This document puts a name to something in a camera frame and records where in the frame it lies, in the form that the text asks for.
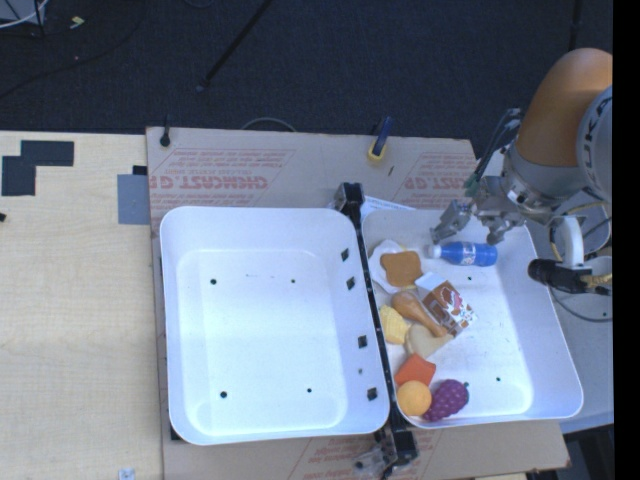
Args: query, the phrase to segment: blue bottle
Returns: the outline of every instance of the blue bottle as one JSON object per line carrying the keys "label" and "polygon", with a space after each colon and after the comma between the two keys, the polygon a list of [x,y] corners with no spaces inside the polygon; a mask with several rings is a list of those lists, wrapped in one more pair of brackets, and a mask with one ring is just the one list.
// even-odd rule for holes
{"label": "blue bottle", "polygon": [[498,249],[495,245],[489,244],[450,242],[442,245],[429,245],[427,257],[444,258],[454,265],[490,267],[498,261]]}

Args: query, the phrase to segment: robotic hand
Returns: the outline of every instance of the robotic hand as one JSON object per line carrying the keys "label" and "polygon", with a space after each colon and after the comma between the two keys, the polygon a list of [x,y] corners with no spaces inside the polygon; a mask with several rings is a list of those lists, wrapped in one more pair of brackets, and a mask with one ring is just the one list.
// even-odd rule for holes
{"label": "robotic hand", "polygon": [[520,127],[500,176],[480,178],[485,155],[465,185],[471,203],[451,202],[431,229],[433,242],[461,230],[472,215],[489,228],[487,242],[494,245],[530,219],[559,230],[565,256],[561,264],[532,261],[529,275],[562,291],[591,291],[582,277],[591,270],[583,263],[579,217],[557,216],[556,210],[580,191],[612,202],[612,71],[613,57],[602,50],[581,48],[562,56],[538,87],[522,124],[518,111],[511,111],[505,129]]}

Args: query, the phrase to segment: white bottle cap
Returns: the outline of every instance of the white bottle cap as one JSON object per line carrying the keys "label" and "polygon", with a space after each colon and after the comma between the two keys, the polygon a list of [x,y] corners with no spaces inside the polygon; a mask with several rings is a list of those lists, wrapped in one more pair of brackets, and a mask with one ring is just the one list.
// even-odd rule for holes
{"label": "white bottle cap", "polygon": [[439,258],[440,256],[442,256],[442,246],[435,244],[428,245],[427,256],[429,258]]}

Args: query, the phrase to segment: purple grapes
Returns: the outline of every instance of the purple grapes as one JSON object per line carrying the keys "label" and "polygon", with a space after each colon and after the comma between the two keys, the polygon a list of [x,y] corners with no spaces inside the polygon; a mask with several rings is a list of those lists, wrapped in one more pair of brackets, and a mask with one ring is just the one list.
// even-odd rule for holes
{"label": "purple grapes", "polygon": [[433,393],[429,410],[422,417],[427,421],[440,421],[457,413],[469,401],[467,384],[454,379],[442,381]]}

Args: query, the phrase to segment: yellow and blue tool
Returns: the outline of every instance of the yellow and blue tool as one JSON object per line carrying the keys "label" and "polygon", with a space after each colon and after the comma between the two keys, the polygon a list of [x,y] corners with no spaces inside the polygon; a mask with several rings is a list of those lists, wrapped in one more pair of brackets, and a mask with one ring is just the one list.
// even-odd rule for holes
{"label": "yellow and blue tool", "polygon": [[392,124],[393,119],[390,116],[383,117],[373,132],[371,132],[371,135],[375,135],[376,139],[371,143],[371,146],[369,146],[367,153],[369,160],[379,162],[384,157],[387,150],[387,137],[389,136]]}

